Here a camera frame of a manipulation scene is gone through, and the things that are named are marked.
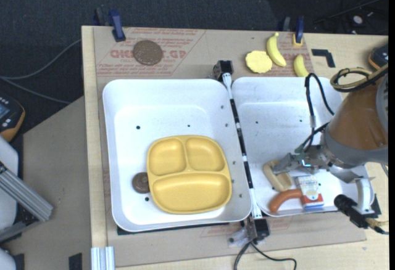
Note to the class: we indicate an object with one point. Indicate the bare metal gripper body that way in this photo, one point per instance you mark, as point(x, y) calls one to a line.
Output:
point(319, 158)

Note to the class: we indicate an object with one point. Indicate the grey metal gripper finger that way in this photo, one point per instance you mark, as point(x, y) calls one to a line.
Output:
point(282, 169)
point(291, 159)

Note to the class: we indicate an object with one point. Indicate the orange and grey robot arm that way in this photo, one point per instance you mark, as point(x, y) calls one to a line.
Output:
point(355, 121)

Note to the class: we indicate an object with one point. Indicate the beige toy bread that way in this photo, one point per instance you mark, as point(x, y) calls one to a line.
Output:
point(279, 182)

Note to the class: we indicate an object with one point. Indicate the orange sausage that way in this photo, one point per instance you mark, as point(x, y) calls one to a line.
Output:
point(282, 199)

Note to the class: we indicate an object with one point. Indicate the white and red carton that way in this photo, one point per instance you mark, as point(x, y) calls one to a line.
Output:
point(310, 193)

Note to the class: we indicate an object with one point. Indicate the thin black and white rod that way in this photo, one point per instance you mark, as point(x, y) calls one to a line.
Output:
point(240, 136)

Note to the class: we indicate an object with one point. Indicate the white plastic tray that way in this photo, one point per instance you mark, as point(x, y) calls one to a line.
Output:
point(274, 108)
point(172, 108)

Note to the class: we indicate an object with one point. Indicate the yellow banana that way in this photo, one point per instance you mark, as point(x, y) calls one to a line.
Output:
point(275, 52)
point(300, 67)

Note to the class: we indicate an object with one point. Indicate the yellow divided plate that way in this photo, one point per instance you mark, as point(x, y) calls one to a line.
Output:
point(188, 188)

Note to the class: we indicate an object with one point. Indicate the yellow round biscuit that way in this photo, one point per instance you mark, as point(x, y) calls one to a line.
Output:
point(258, 61)

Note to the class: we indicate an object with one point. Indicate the brown cardboard board red print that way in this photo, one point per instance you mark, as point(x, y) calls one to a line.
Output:
point(185, 250)

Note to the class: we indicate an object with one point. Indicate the small brown doughnut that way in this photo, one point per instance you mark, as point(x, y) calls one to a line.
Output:
point(140, 183)

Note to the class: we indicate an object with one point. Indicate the large brown round biscuit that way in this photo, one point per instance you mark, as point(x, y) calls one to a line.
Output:
point(147, 53)

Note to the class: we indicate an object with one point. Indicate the black cylinder on white bracket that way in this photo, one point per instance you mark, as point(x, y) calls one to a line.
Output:
point(347, 204)

